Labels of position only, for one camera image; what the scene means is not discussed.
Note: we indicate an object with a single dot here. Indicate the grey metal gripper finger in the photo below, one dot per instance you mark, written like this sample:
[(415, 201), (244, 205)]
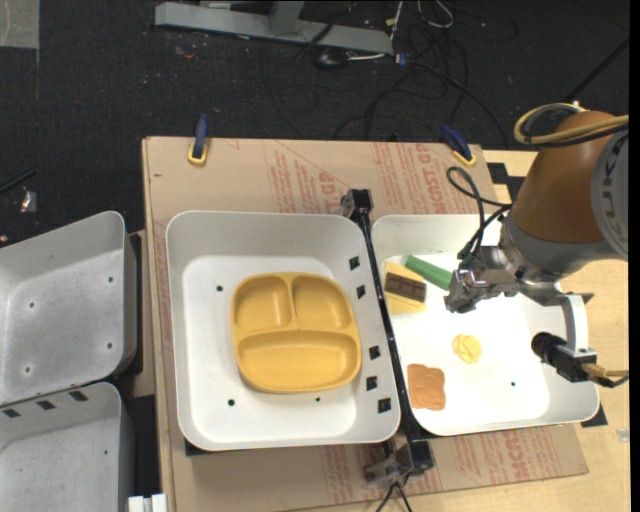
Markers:
[(452, 297), (470, 302)]

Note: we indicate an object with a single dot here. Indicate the brown cardboard board red print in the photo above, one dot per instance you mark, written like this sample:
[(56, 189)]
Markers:
[(280, 170)]

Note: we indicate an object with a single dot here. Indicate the green toy vegetable stick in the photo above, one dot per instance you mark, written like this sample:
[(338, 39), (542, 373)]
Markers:
[(425, 270)]

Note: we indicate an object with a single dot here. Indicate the yellow divided plate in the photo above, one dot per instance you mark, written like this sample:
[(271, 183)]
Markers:
[(295, 360)]

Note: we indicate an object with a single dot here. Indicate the black cylinder on white bracket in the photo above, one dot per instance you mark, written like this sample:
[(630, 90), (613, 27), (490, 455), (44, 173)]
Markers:
[(575, 330)]

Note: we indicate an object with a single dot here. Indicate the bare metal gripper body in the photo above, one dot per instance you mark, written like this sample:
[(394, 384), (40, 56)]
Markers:
[(492, 277)]

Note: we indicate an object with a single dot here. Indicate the brown toy bread slice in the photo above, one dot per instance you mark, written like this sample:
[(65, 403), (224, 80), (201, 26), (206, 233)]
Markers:
[(426, 387)]

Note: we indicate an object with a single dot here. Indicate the yellow packet with chocolate picture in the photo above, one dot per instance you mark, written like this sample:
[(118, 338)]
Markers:
[(402, 300)]

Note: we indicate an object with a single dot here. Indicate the yellow round toy biscuit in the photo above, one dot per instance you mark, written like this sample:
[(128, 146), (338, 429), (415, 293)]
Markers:
[(466, 348)]

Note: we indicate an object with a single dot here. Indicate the white plastic tray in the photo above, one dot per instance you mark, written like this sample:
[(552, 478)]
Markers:
[(60, 460), (60, 310), (210, 390), (500, 400)]

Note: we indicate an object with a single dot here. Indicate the black computer mouse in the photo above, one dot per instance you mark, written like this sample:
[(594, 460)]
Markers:
[(328, 58)]

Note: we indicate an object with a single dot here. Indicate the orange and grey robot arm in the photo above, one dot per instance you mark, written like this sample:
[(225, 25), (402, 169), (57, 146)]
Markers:
[(560, 195)]

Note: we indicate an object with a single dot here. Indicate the thin black rod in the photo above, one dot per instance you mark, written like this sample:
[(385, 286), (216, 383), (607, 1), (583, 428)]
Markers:
[(387, 320)]

